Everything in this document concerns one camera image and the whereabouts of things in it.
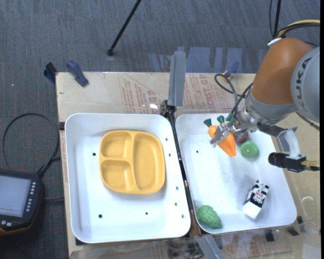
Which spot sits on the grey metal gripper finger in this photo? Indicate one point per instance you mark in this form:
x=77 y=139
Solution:
x=217 y=137
x=235 y=129

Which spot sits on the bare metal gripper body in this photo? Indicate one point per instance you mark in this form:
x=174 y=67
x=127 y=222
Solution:
x=244 y=121

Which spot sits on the large orange carrot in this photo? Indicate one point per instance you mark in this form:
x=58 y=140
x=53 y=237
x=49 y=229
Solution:
x=229 y=144

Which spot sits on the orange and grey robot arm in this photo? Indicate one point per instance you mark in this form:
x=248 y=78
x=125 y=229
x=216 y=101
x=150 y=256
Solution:
x=275 y=71

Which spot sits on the small orange carrot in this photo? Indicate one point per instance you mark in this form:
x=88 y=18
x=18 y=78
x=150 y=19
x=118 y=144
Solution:
x=212 y=130

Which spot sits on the green round toy fruit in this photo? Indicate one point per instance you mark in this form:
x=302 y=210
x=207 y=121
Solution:
x=249 y=149

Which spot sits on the white plastic tray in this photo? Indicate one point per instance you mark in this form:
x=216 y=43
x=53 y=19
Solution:
x=124 y=220
x=218 y=177

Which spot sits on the black and white milk carton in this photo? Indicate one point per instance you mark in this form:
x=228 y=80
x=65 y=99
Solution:
x=256 y=198

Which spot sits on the yellow divided plate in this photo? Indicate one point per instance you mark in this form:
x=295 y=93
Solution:
x=147 y=160

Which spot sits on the green grapes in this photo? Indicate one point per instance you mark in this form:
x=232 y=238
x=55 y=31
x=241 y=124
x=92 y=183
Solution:
x=209 y=217

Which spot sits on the black stand pole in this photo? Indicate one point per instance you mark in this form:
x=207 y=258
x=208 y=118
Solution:
x=277 y=15

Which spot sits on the brown cardboard board red print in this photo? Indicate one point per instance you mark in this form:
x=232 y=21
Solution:
x=97 y=96

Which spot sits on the black tripod leg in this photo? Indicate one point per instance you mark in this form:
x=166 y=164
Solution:
x=127 y=23

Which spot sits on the black cylinder on white bracket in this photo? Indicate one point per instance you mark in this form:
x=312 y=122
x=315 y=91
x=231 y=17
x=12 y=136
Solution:
x=286 y=160

